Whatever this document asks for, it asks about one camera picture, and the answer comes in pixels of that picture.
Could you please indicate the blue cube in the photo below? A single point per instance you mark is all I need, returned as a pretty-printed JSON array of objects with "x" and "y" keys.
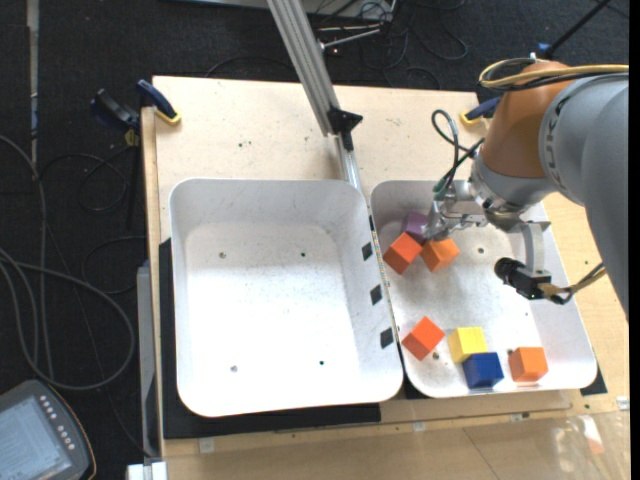
[{"x": 482, "y": 370}]

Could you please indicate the purple cube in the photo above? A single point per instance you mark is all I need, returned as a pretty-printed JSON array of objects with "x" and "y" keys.
[{"x": 414, "y": 224}]

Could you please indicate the orange cube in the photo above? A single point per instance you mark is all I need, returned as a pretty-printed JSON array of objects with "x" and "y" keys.
[
  {"x": 528, "y": 364},
  {"x": 441, "y": 255}
]

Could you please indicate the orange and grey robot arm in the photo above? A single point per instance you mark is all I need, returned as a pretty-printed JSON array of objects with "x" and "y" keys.
[{"x": 580, "y": 133}]

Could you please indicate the yellow cube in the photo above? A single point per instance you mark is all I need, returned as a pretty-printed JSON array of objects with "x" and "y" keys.
[{"x": 467, "y": 343}]

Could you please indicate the pale wood board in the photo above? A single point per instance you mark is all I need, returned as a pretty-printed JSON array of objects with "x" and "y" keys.
[{"x": 250, "y": 133}]

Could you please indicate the white plastic tray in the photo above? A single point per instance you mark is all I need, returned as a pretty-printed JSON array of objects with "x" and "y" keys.
[
  {"x": 270, "y": 298},
  {"x": 480, "y": 298}
]

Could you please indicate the black cylinder on white bracket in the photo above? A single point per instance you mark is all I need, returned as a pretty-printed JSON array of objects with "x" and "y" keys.
[{"x": 522, "y": 275}]

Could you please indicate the red-orange cube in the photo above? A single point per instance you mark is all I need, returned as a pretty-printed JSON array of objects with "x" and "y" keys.
[
  {"x": 402, "y": 253},
  {"x": 423, "y": 338}
]

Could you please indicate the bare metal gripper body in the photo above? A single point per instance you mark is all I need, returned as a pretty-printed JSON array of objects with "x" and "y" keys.
[{"x": 462, "y": 203}]

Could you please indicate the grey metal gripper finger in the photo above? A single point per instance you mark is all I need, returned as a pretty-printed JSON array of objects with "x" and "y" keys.
[
  {"x": 451, "y": 232},
  {"x": 433, "y": 227}
]

